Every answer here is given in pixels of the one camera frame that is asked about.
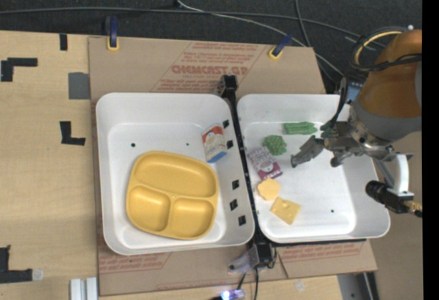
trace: green toy food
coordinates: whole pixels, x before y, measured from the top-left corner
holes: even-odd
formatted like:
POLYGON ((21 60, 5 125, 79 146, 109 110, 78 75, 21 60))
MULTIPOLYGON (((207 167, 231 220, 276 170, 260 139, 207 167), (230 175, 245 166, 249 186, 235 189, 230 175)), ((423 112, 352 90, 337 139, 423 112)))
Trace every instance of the green toy food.
POLYGON ((287 143, 283 141, 283 138, 280 135, 269 135, 268 137, 265 137, 262 145, 265 146, 273 156, 278 156, 287 152, 287 143))
POLYGON ((313 134, 317 131, 311 122, 284 123, 283 128, 286 134, 313 134))

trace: blue clamp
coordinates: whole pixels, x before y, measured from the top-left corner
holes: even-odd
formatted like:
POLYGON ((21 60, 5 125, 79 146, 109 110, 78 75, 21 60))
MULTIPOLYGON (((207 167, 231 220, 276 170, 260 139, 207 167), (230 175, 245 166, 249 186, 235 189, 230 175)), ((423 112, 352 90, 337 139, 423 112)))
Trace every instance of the blue clamp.
POLYGON ((268 52, 268 57, 270 57, 272 60, 277 60, 279 57, 281 57, 282 49, 287 46, 287 44, 291 41, 292 35, 288 34, 284 36, 282 41, 277 45, 274 46, 270 52, 268 52))
POLYGON ((117 17, 110 17, 110 36, 107 38, 107 48, 109 51, 116 52, 119 50, 119 42, 117 40, 117 17))

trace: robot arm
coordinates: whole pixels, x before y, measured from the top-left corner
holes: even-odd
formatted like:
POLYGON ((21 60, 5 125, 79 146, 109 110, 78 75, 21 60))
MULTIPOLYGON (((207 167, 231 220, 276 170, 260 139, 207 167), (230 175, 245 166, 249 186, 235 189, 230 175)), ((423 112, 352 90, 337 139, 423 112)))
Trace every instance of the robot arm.
POLYGON ((394 141, 421 130, 421 54, 420 30, 379 30, 360 40, 351 63, 355 69, 366 71, 367 78, 351 103, 348 120, 337 121, 348 93, 348 82, 343 79, 337 113, 321 127, 321 139, 309 138, 301 151, 292 155, 292 166, 311 160, 322 151, 321 147, 333 153, 333 167, 350 156, 367 154, 383 172, 386 184, 369 182, 366 193, 393 212, 412 212, 421 217, 422 206, 413 202, 413 194, 408 191, 407 157, 395 153, 392 147, 394 141), (396 36, 375 64, 359 63, 368 43, 391 34, 396 36), (394 174, 388 166, 394 168, 394 174))

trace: light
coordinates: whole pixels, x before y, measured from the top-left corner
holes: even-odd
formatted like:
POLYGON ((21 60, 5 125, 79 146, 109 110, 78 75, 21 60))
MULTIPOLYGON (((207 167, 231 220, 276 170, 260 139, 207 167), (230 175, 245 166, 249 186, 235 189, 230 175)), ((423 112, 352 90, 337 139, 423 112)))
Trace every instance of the light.
POLYGON ((242 289, 226 290, 221 293, 222 300, 239 300, 243 299, 245 296, 246 294, 242 289))
POLYGON ((222 298, 222 300, 229 300, 230 299, 230 292, 228 292, 227 290, 225 292, 222 292, 221 298, 222 298))

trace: purple package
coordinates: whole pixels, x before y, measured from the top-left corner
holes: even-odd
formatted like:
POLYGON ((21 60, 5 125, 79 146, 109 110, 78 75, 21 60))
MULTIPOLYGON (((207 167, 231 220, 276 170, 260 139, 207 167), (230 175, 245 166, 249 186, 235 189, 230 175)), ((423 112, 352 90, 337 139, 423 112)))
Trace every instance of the purple package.
POLYGON ((247 154, 247 157, 262 180, 276 178, 282 174, 278 163, 274 160, 274 157, 265 146, 250 152, 247 154))

